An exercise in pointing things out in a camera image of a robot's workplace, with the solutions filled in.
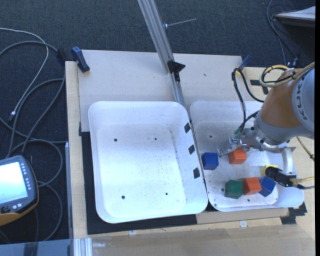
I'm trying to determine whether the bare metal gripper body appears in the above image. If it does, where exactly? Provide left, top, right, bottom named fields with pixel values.
left=228, top=126, right=289, bottom=154

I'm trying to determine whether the orange cube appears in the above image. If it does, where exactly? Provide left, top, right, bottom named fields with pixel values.
left=228, top=147, right=248, bottom=165
left=242, top=176, right=263, bottom=196

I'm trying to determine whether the blue cube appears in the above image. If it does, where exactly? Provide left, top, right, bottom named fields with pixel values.
left=258, top=175, right=277, bottom=198
left=201, top=152, right=220, bottom=171

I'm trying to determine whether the yellow cube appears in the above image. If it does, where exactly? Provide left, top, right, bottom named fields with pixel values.
left=259, top=164, right=279, bottom=178

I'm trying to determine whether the white plastic tray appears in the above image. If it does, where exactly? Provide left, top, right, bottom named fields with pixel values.
left=87, top=100, right=209, bottom=224
left=189, top=100, right=305, bottom=213

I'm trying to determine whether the green cube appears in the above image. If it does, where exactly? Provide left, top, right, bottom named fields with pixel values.
left=224, top=179, right=244, bottom=200

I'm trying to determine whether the pale wood board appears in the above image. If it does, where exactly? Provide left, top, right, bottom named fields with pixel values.
left=77, top=49, right=262, bottom=132

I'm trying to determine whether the black cylinder on white bracket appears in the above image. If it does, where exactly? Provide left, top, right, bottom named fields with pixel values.
left=264, top=146, right=299, bottom=188

